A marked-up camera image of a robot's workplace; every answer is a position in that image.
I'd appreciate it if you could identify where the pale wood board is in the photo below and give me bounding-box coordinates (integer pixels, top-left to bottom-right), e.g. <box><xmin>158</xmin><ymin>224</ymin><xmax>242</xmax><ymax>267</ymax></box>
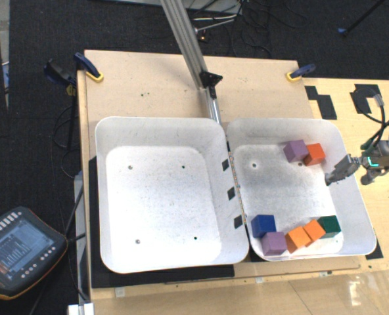
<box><xmin>83</xmin><ymin>49</ymin><xmax>361</xmax><ymax>285</ymax></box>

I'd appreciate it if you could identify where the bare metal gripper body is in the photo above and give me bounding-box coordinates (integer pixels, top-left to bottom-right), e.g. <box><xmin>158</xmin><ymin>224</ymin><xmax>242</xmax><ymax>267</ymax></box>
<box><xmin>352</xmin><ymin>138</ymin><xmax>389</xmax><ymax>177</ymax></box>

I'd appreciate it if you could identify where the white plastic tray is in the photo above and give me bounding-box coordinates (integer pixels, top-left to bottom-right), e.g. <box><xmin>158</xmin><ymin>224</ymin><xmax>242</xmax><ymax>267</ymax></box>
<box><xmin>95</xmin><ymin>115</ymin><xmax>250</xmax><ymax>274</ymax></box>
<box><xmin>226</xmin><ymin>117</ymin><xmax>378</xmax><ymax>263</ymax></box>

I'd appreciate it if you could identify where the orange cube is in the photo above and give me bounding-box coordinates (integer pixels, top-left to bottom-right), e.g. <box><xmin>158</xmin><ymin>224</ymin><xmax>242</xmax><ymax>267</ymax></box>
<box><xmin>303</xmin><ymin>142</ymin><xmax>327</xmax><ymax>167</ymax></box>
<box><xmin>285</xmin><ymin>226</ymin><xmax>312</xmax><ymax>254</ymax></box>
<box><xmin>302</xmin><ymin>219</ymin><xmax>327</xmax><ymax>242</ymax></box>

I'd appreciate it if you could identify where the green cube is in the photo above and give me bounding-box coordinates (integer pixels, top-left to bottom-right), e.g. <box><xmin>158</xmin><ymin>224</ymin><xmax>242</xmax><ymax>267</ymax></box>
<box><xmin>317</xmin><ymin>215</ymin><xmax>342</xmax><ymax>239</ymax></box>

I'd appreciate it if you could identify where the blue cube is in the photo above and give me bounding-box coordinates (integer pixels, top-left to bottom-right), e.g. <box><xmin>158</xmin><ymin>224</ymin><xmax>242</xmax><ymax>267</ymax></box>
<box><xmin>250</xmin><ymin>214</ymin><xmax>277</xmax><ymax>239</ymax></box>

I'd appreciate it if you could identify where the purple cube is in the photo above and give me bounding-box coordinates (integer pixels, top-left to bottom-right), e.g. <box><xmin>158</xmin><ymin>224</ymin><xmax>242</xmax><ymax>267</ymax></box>
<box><xmin>283</xmin><ymin>139</ymin><xmax>309</xmax><ymax>163</ymax></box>
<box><xmin>261</xmin><ymin>231</ymin><xmax>288</xmax><ymax>257</ymax></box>

